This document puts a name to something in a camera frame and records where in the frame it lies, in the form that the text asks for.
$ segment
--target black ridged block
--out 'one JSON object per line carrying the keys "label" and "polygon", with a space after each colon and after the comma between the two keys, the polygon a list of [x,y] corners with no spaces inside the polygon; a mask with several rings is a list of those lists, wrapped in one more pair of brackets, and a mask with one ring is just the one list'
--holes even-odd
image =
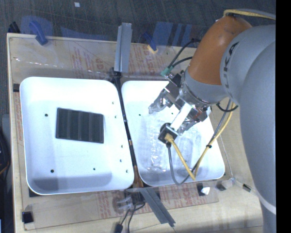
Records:
{"label": "black ridged block", "polygon": [[56,138],[103,143],[103,115],[58,108]]}

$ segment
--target blue clamp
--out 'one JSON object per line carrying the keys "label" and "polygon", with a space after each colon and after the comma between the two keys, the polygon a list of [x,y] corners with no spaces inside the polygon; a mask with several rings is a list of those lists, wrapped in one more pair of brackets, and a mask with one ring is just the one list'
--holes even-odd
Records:
{"label": "blue clamp", "polygon": [[48,40],[45,38],[45,35],[42,31],[41,25],[37,21],[31,21],[29,23],[29,28],[32,30],[34,34],[36,34],[36,40],[41,44],[44,45],[48,42]]}
{"label": "blue clamp", "polygon": [[147,32],[143,33],[142,36],[146,39],[146,41],[148,42],[148,44],[150,45],[150,47],[152,48],[152,50],[154,52],[156,52],[156,50],[157,50],[156,44],[154,43],[152,37]]}

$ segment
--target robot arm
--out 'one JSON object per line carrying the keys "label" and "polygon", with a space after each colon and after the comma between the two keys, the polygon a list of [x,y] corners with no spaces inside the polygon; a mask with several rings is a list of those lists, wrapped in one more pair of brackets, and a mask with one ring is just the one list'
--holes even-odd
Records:
{"label": "robot arm", "polygon": [[228,97],[240,107],[242,139],[260,199],[264,232],[276,232],[275,25],[252,27],[240,17],[217,20],[185,72],[170,81],[149,112],[175,105],[179,113],[159,140],[182,135]]}

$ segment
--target empty white tray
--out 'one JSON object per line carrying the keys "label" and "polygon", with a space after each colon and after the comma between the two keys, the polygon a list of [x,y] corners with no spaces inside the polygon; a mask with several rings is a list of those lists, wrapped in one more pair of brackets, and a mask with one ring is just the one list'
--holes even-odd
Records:
{"label": "empty white tray", "polygon": [[[136,155],[139,174],[150,186],[174,184],[169,166],[168,151],[158,140],[161,126],[171,123],[178,113],[173,105],[160,112],[148,113],[149,105],[156,99],[168,81],[127,81],[122,86],[122,95],[128,120],[129,131]],[[193,167],[213,135],[210,119],[195,124],[175,140],[189,167]],[[182,181],[187,172],[172,148],[175,176]],[[225,172],[224,162],[217,141],[205,155],[196,181],[219,179]]]}
{"label": "empty white tray", "polygon": [[[115,86],[102,80],[26,78],[20,85],[30,189],[40,195],[121,190],[134,179]],[[57,108],[103,114],[104,143],[55,138]]]}

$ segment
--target gray carpet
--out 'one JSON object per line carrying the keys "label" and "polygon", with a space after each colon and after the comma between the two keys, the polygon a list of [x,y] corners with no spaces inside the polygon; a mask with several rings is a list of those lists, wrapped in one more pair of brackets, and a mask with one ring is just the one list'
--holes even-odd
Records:
{"label": "gray carpet", "polygon": [[[157,44],[182,46],[185,38],[201,37],[225,9],[234,8],[276,14],[276,0],[0,0],[0,130],[2,116],[9,113],[6,33],[13,21],[21,33],[32,33],[28,24],[37,20],[46,35],[111,41],[121,22],[129,22],[132,42],[145,42],[148,32]],[[246,19],[253,26],[274,23]]]}

